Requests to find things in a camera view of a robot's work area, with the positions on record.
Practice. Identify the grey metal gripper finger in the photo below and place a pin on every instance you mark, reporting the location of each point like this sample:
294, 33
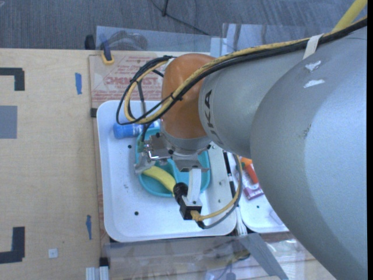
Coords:
142, 165

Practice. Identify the thin black and white rod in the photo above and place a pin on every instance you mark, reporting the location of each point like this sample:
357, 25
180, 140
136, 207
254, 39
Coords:
231, 182

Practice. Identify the purple and white packet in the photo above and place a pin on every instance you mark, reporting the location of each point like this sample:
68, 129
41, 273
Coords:
253, 192

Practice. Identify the blue bottle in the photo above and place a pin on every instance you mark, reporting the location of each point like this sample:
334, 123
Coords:
125, 130

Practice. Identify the white plastic tray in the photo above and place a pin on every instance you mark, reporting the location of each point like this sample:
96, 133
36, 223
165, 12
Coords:
259, 217
145, 214

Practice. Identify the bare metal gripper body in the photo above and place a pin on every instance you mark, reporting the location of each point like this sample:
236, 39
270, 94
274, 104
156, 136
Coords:
158, 147

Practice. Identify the black cylinder on white bracket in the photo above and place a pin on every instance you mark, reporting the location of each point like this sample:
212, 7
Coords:
193, 185

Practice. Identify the blue divided plate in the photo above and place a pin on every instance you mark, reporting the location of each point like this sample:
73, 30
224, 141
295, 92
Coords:
154, 184

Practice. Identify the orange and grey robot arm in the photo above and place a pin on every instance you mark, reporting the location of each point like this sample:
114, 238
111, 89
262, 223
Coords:
291, 133

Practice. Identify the yellow banana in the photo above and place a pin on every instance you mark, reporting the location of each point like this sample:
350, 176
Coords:
161, 176

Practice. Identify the orange carrot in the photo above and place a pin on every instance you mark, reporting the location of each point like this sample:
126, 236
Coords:
250, 171

